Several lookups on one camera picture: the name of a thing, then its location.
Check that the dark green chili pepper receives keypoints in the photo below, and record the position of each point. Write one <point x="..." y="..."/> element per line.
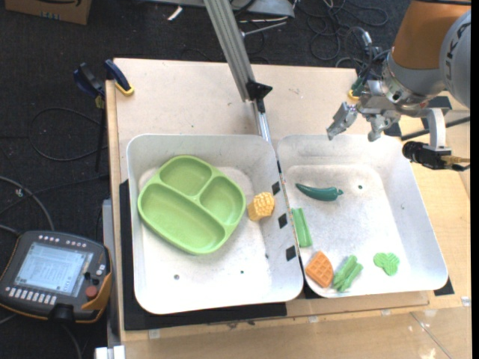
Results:
<point x="322" y="193"/>

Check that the thin black and white rod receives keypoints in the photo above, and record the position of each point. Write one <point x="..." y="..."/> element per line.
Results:
<point x="266" y="129"/>

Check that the black cylinder on white bracket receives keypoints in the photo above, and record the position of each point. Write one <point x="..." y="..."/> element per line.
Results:
<point x="424" y="153"/>

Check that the green leaf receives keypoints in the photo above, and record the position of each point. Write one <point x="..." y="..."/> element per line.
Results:
<point x="387" y="263"/>

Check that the pale wood board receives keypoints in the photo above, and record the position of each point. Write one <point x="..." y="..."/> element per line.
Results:
<point x="187" y="103"/>

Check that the green celery stick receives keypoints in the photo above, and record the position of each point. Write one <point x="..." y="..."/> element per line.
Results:
<point x="302" y="228"/>

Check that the green bean bundle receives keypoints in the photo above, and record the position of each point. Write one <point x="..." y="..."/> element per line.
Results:
<point x="347" y="274"/>

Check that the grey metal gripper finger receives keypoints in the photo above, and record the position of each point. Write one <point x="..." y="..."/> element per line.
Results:
<point x="377" y="129"/>
<point x="342" y="120"/>

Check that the yellow corn piece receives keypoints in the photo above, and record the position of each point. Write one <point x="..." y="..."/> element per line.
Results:
<point x="261" y="206"/>

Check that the orange waffle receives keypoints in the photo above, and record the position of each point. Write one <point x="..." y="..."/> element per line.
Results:
<point x="320" y="269"/>

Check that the white plastic tray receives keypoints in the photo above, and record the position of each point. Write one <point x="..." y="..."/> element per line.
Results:
<point x="209" y="275"/>
<point x="359" y="223"/>

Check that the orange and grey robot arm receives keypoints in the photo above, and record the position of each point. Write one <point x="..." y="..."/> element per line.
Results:
<point x="426" y="32"/>

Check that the green divided plate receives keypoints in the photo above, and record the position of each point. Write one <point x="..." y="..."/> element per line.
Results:
<point x="179" y="211"/>

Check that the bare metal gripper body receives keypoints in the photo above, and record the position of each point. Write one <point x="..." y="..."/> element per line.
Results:
<point x="378" y="105"/>

